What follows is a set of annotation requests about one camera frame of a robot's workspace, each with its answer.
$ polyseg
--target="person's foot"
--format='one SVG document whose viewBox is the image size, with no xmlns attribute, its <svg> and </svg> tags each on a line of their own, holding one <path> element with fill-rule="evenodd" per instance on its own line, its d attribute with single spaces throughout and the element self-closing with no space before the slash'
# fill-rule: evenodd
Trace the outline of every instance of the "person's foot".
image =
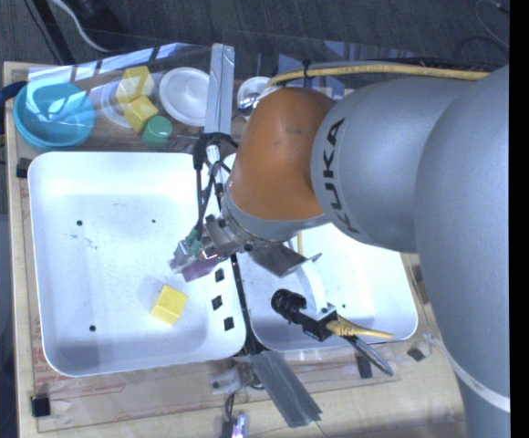
<svg viewBox="0 0 529 438">
<path fill-rule="evenodd" d="M 51 0 L 74 19 L 87 44 L 101 52 L 120 51 L 125 46 L 122 24 L 103 0 Z"/>
</svg>

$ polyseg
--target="black pole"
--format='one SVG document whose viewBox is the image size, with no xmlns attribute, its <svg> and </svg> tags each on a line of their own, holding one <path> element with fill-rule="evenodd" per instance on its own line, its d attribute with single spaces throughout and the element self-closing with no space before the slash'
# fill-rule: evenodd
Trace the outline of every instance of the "black pole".
<svg viewBox="0 0 529 438">
<path fill-rule="evenodd" d="M 32 0 L 32 1 L 34 2 L 34 6 L 36 7 L 36 10 L 41 17 L 42 22 L 46 26 L 47 32 L 52 38 L 52 41 L 54 42 L 54 45 L 57 48 L 57 52 L 62 58 L 62 61 L 64 62 L 64 64 L 65 65 L 75 65 L 76 60 L 72 56 L 72 52 L 67 46 L 66 39 L 62 35 L 62 32 L 60 31 L 60 28 L 57 25 L 57 21 L 54 18 L 54 15 L 52 14 L 49 4 L 47 3 L 47 0 Z"/>
</svg>

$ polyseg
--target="gray duct tape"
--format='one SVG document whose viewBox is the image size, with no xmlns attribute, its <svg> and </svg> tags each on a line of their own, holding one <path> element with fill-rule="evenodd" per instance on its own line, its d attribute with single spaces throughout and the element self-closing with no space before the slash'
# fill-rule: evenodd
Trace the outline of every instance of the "gray duct tape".
<svg viewBox="0 0 529 438">
<path fill-rule="evenodd" d="M 489 402 L 492 406 L 497 407 L 504 412 L 510 413 L 510 398 L 506 398 L 505 396 L 502 396 L 502 394 L 498 394 L 497 392 L 490 390 L 484 384 L 478 382 L 472 375 L 465 371 L 459 363 L 455 361 L 441 340 L 437 339 L 437 343 L 447 356 L 453 371 L 461 381 L 463 381 L 467 386 L 469 386 L 470 389 L 477 393 L 482 399 Z"/>
</svg>

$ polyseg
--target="yellow block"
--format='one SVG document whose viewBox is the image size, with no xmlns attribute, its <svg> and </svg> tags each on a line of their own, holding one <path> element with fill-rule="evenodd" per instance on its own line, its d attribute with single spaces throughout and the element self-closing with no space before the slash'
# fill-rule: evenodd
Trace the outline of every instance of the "yellow block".
<svg viewBox="0 0 529 438">
<path fill-rule="evenodd" d="M 129 103 L 123 117 L 136 132 L 143 131 L 147 120 L 159 111 L 147 96 L 141 96 Z"/>
<path fill-rule="evenodd" d="M 187 299 L 188 296 L 183 292 L 170 286 L 163 286 L 151 314 L 172 325 L 180 318 Z"/>
<path fill-rule="evenodd" d="M 154 86 L 155 81 L 147 67 L 127 68 L 117 86 L 115 97 L 119 104 L 124 105 L 141 96 L 149 96 Z"/>
</svg>

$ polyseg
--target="spoon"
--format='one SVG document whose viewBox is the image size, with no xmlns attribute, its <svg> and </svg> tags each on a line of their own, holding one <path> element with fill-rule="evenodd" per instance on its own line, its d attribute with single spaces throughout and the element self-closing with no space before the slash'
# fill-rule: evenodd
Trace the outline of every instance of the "spoon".
<svg viewBox="0 0 529 438">
<path fill-rule="evenodd" d="M 239 115 L 250 115 L 254 108 L 258 105 L 258 97 L 260 96 L 260 93 L 258 92 L 251 92 L 248 96 L 243 98 L 237 106 L 237 112 L 236 115 L 233 116 L 233 120 L 238 117 Z"/>
</svg>

